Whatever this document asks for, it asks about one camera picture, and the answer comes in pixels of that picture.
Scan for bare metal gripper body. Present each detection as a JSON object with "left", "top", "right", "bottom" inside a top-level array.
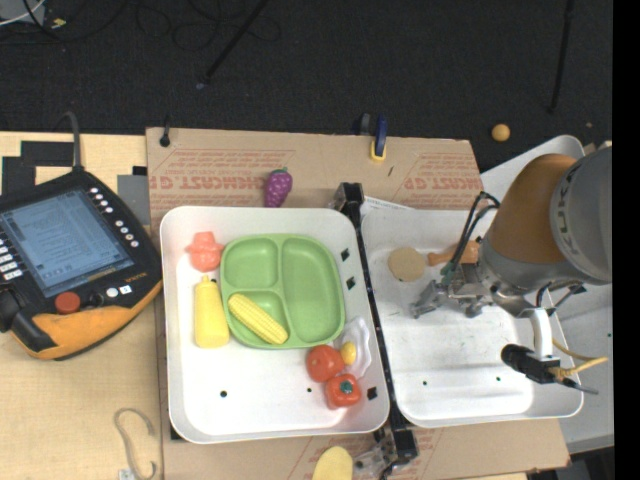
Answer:
[{"left": 440, "top": 262, "right": 532, "bottom": 319}]

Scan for brown chicken drumstick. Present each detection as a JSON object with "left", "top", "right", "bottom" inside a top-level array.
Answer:
[{"left": 426, "top": 239, "right": 481, "bottom": 269}]

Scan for tan round biscuit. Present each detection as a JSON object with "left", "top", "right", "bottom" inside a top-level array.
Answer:
[{"left": 387, "top": 246, "right": 427, "bottom": 284}]

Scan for thin black rod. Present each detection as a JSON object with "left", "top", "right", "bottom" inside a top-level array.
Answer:
[{"left": 345, "top": 202, "right": 409, "bottom": 435}]

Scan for white plastic tray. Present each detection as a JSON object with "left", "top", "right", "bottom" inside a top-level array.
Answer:
[
  {"left": 359, "top": 207, "right": 585, "bottom": 429},
  {"left": 159, "top": 205, "right": 391, "bottom": 445}
]

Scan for white fried egg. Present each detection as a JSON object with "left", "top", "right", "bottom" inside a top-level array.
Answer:
[{"left": 340, "top": 315, "right": 373, "bottom": 376}]

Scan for green divided plate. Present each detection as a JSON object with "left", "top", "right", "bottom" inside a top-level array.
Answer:
[{"left": 219, "top": 233, "right": 347, "bottom": 351}]

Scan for red tomato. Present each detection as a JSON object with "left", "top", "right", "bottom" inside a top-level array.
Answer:
[{"left": 305, "top": 343, "right": 347, "bottom": 384}]

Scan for red bell pepper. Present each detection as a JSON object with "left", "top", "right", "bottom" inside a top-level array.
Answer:
[{"left": 324, "top": 372, "right": 363, "bottom": 410}]

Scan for brown cardboard board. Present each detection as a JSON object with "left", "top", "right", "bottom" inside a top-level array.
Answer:
[{"left": 144, "top": 126, "right": 572, "bottom": 480}]

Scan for yellow corn cob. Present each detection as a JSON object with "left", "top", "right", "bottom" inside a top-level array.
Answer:
[{"left": 227, "top": 292, "right": 290, "bottom": 346}]

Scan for purple grapes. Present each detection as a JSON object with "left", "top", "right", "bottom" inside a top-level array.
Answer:
[{"left": 263, "top": 166, "right": 294, "bottom": 209}]

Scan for yellow ribbed toy food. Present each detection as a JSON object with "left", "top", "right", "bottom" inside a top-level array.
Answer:
[{"left": 311, "top": 445, "right": 355, "bottom": 480}]

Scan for yellow mustard bottle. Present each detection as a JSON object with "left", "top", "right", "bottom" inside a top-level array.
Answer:
[{"left": 193, "top": 274, "right": 231, "bottom": 350}]

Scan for pink toy figure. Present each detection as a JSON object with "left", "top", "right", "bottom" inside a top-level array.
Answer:
[{"left": 185, "top": 231, "right": 225, "bottom": 273}]

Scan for black cylinder on white bracket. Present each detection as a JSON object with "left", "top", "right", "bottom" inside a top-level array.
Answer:
[{"left": 500, "top": 306, "right": 564, "bottom": 385}]

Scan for black block with wires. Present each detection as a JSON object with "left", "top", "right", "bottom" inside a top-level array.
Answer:
[
  {"left": 372, "top": 426, "right": 420, "bottom": 471},
  {"left": 333, "top": 181, "right": 365, "bottom": 214}
]

